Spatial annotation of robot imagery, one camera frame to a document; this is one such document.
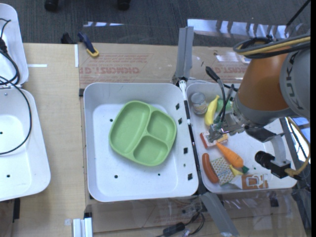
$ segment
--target silver can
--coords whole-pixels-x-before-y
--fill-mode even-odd
[[[191,96],[193,111],[197,115],[203,115],[207,111],[205,95],[202,92],[196,92]]]

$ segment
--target office chair base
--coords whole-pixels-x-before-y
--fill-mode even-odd
[[[119,10],[128,10],[130,0],[118,0],[118,9]]]
[[[46,0],[45,9],[48,11],[55,11],[58,7],[58,0]]]

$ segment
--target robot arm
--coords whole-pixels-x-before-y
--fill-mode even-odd
[[[252,60],[234,96],[233,109],[222,121],[217,120],[210,126],[208,140],[213,142],[225,133],[234,135],[246,131],[261,142],[271,141],[276,156],[258,152],[255,159],[260,164],[267,162],[262,166],[283,178],[288,175],[284,170],[290,167],[290,162],[285,158],[281,136],[264,126],[283,117],[310,119],[310,34],[265,43],[259,48],[243,49],[245,46],[245,43],[235,46],[237,53]]]

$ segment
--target toy sausage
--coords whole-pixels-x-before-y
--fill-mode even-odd
[[[215,174],[214,170],[212,169],[211,163],[209,161],[208,153],[204,153],[202,155],[202,164],[203,164],[203,169],[204,169],[204,172],[205,172],[207,178],[213,184],[218,183],[219,179],[218,179],[217,175]]]

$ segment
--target wooden table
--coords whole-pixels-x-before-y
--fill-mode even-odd
[[[71,221],[83,218],[85,181],[79,98],[79,70],[71,44],[24,44],[29,80],[24,84],[35,98],[44,136],[51,181],[41,193],[21,197],[20,217],[13,237],[71,237]],[[306,236],[294,200],[288,213],[234,219],[241,236]],[[156,236],[163,228],[97,233],[95,236]],[[214,222],[195,236],[221,237]]]

